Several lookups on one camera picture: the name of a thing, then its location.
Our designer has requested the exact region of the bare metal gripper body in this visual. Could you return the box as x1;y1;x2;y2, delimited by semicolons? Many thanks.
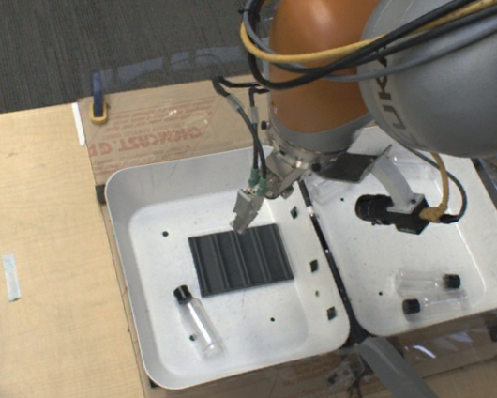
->
256;114;398;201

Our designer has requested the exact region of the black ribbed rectangular mat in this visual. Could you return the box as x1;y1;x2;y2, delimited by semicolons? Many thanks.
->
187;220;296;299

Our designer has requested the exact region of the brown cardboard board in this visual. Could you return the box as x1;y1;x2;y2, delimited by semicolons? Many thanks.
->
77;23;497;398

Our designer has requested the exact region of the white plastic tray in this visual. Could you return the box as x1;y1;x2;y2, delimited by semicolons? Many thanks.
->
100;133;357;397
293;100;497;347

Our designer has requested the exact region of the clear bottle with black cap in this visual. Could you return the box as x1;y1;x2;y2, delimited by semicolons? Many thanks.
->
172;280;227;364
399;287;472;322
392;257;463;301

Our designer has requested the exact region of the black cylinder on white bracket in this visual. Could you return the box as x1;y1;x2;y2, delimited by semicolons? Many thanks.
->
345;146;434;246

